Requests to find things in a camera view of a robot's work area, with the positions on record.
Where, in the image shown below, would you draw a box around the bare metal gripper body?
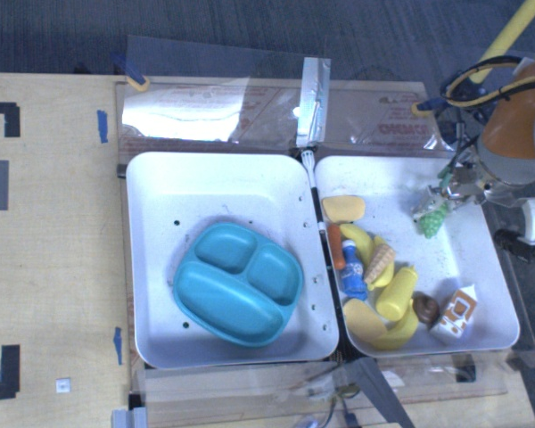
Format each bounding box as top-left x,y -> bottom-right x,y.
443,167 -> 524,208

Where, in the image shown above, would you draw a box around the green grapes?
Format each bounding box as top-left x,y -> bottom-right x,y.
418,202 -> 450,240

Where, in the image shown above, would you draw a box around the beige ice cream cone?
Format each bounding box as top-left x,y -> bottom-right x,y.
363,243 -> 397,285

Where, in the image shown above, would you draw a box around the yellow bread slice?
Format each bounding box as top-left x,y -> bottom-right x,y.
321,194 -> 366,224

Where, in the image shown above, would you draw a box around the white plastic tray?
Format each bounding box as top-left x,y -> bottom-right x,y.
314,154 -> 521,358
125,151 -> 341,370

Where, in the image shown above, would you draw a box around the yellow mustard bottle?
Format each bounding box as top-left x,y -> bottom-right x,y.
374,265 -> 420,323

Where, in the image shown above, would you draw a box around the orange carrot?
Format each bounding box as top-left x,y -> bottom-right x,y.
328,223 -> 347,271

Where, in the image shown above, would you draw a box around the blue bottle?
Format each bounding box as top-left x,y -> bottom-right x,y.
340,239 -> 369,302

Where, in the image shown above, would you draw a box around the brown doughnut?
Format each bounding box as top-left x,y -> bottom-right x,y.
411,292 -> 441,326

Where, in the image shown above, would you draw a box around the thin black and white rod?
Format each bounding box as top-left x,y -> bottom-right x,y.
300,148 -> 345,316

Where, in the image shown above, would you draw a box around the white and brown carton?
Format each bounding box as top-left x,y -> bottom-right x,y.
428,284 -> 480,347

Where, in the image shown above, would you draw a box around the yellow potato crisp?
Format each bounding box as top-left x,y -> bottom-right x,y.
342,298 -> 389,342

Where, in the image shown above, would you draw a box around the blue divided plate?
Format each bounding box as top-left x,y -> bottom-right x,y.
172,221 -> 305,349

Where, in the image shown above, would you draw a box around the black cylinder on white bracket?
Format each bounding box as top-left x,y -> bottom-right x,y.
493,196 -> 535,263

